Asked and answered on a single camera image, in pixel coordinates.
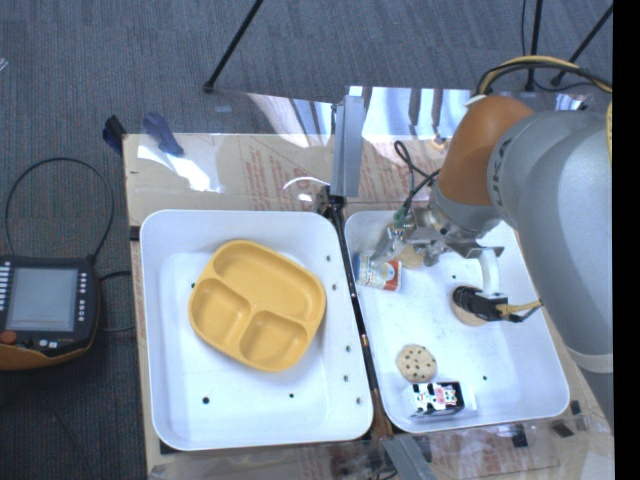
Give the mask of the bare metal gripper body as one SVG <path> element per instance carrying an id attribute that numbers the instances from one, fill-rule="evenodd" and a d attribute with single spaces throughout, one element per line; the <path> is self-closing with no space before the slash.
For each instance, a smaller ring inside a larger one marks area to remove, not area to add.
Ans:
<path id="1" fill-rule="evenodd" d="M 446 219 L 437 208 L 410 209 L 401 229 L 406 245 L 416 252 L 424 254 L 427 245 L 441 243 L 448 247 L 448 252 L 455 252 L 465 259 L 481 255 L 478 234 Z"/>

